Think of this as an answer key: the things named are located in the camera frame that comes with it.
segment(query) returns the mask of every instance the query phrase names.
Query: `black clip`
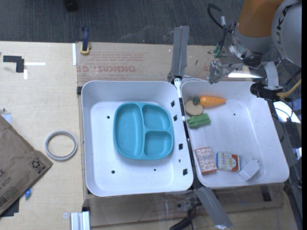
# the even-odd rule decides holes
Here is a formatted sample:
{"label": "black clip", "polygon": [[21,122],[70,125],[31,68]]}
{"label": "black clip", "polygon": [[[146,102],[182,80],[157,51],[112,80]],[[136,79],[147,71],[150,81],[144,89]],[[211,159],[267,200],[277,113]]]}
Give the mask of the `black clip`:
{"label": "black clip", "polygon": [[88,28],[85,27],[83,28],[84,31],[84,37],[83,37],[83,42],[81,43],[81,54],[83,55],[88,55],[90,52],[90,45],[88,43]]}

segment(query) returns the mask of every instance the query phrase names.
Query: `white tape mark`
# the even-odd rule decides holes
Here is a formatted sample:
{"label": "white tape mark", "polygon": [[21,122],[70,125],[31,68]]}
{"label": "white tape mark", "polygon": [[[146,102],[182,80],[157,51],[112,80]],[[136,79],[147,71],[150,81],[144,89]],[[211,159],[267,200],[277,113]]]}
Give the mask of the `white tape mark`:
{"label": "white tape mark", "polygon": [[25,66],[45,66],[46,62],[25,62]]}
{"label": "white tape mark", "polygon": [[76,57],[76,44],[72,44],[72,65],[77,65],[77,57]]}
{"label": "white tape mark", "polygon": [[28,79],[28,69],[24,68],[24,80]]}

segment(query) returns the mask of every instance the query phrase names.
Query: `wooden table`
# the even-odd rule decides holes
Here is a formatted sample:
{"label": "wooden table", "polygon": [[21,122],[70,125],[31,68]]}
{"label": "wooden table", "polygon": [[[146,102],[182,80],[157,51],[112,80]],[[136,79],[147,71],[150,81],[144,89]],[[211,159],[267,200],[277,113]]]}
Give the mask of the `wooden table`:
{"label": "wooden table", "polygon": [[[105,43],[106,48],[114,46]],[[149,55],[153,50],[155,54],[161,52],[160,64],[171,62],[171,53],[161,50],[161,46],[139,46]],[[203,52],[207,48],[195,48],[200,48],[199,59],[206,57]],[[12,125],[17,132],[44,154],[45,140],[54,131],[70,131],[80,141],[77,68],[73,65],[72,44],[0,42],[0,52],[0,107],[12,113]],[[22,73],[15,72],[14,63],[3,62],[3,55],[22,56],[25,62],[45,62],[46,65],[28,66],[28,79],[24,80]],[[56,155],[63,156],[72,150],[72,142],[59,136],[51,140],[49,147]],[[51,169],[31,187],[31,196],[27,200],[20,198],[19,213],[0,218],[0,229],[70,229],[67,216],[71,212],[80,212],[83,205],[81,150],[78,149],[67,161],[53,162]],[[284,192],[281,195],[282,207],[231,213],[229,217],[236,229],[297,229],[288,197]],[[168,229],[178,221],[171,219],[94,229]],[[208,216],[196,221],[203,222],[208,226],[206,229],[216,229]]]}

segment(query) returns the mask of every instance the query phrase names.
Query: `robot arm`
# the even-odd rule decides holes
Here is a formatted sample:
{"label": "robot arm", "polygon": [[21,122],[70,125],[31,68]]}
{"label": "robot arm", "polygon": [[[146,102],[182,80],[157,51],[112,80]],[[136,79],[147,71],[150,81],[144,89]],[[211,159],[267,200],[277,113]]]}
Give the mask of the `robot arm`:
{"label": "robot arm", "polygon": [[245,0],[226,57],[211,63],[208,81],[216,83],[244,65],[258,69],[272,47],[301,67],[302,0]]}

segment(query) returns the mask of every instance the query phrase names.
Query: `blue divided plate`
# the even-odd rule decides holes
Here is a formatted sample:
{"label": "blue divided plate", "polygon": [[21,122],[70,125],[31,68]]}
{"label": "blue divided plate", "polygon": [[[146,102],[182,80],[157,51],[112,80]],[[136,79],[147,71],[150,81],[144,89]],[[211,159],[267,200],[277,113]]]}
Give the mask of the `blue divided plate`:
{"label": "blue divided plate", "polygon": [[170,154],[174,145],[169,113],[150,103],[120,105],[115,112],[113,133],[117,151],[129,159],[162,159]]}

